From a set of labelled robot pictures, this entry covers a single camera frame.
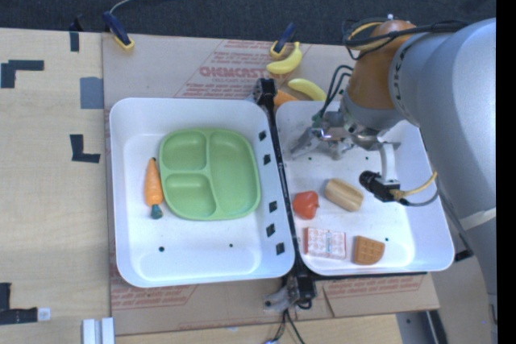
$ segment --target white connector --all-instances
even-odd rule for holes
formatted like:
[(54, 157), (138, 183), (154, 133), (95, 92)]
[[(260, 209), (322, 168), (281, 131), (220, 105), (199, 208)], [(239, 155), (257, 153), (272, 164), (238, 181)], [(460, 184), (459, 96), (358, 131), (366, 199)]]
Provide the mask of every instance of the white connector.
[(50, 311), (50, 308), (38, 308), (38, 321), (48, 321), (50, 320), (51, 315), (52, 312)]
[(113, 318), (82, 320), (82, 344), (114, 344)]

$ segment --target white tray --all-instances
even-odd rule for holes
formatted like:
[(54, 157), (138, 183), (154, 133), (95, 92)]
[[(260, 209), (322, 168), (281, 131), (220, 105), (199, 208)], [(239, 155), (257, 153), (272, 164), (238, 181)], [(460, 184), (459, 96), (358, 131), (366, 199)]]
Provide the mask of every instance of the white tray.
[[(320, 207), (311, 220), (294, 214), (296, 233), (302, 246), (303, 229), (315, 228), (344, 231), (347, 235), (347, 258), (328, 259), (304, 254), (302, 259), (313, 272), (322, 276), (355, 276), (419, 271), (441, 271), (449, 267), (455, 251), (440, 199), (421, 207), (406, 207), (397, 202), (378, 201), (359, 183), (362, 171), (381, 172), (378, 151), (353, 148), (341, 160), (333, 160), (319, 146), (317, 150), (292, 160), (288, 148), (311, 124), (311, 116), (321, 109), (321, 102), (287, 102), (277, 111), (277, 126), (283, 151), (285, 174), (290, 199), (296, 193), (314, 190)], [(336, 110), (332, 103), (329, 110)], [(399, 142), (395, 151), (397, 177), (402, 189), (413, 189), (431, 175), (419, 130), (408, 122), (398, 123), (382, 138)], [(356, 212), (348, 212), (324, 197), (324, 188), (332, 178), (355, 185), (364, 193), (364, 202)], [(435, 194), (436, 187), (409, 198), (424, 202)], [(371, 266), (357, 265), (351, 260), (353, 239), (363, 235), (385, 243), (383, 258)]]
[[(248, 139), (260, 175), (260, 204), (246, 217), (208, 222), (179, 218), (163, 204), (164, 216), (151, 219), (144, 202), (148, 160), (157, 158), (168, 133), (197, 127), (226, 128)], [(256, 104), (123, 99), (110, 112), (110, 145), (116, 261), (128, 283), (147, 288), (276, 278), (293, 266), (268, 119)]]

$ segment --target wooden table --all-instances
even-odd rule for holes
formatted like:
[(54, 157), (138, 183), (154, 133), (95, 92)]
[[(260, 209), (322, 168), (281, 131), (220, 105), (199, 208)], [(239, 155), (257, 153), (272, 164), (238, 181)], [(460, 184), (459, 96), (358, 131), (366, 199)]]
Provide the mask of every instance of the wooden table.
[[(110, 317), (103, 109), (82, 109), (80, 79), (102, 78), (102, 36), (0, 29), (0, 62), (42, 60), (0, 88), (0, 283), (10, 307), (49, 307), (50, 321), (0, 325), (0, 342), (81, 342), (81, 322)], [(72, 161), (70, 135), (84, 136)], [(395, 315), (303, 321), (307, 343), (401, 343)], [(262, 343), (277, 325), (117, 337), (117, 343)], [(288, 328), (281, 342), (298, 342)]]

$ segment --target toy tomato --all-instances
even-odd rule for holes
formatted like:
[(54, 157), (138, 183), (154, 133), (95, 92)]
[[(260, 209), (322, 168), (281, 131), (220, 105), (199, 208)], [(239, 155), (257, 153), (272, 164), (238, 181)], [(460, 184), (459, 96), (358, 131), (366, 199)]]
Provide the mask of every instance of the toy tomato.
[(319, 197), (315, 191), (298, 193), (292, 201), (292, 206), (300, 218), (312, 219), (319, 207)]

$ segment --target toy banana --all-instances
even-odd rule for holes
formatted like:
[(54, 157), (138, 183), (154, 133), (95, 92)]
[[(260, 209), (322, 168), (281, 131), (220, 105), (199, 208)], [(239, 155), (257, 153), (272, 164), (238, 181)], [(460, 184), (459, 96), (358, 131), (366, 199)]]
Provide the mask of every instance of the toy banana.
[(299, 42), (294, 42), (293, 51), (290, 53), (290, 55), (288, 55), (283, 60), (271, 62), (267, 65), (266, 69), (275, 75), (283, 75), (285, 73), (292, 72), (297, 66), (299, 66), (302, 57), (303, 53), (299, 48)]
[(289, 88), (311, 97), (314, 101), (326, 101), (326, 93), (312, 81), (298, 78), (289, 81), (287, 85)]

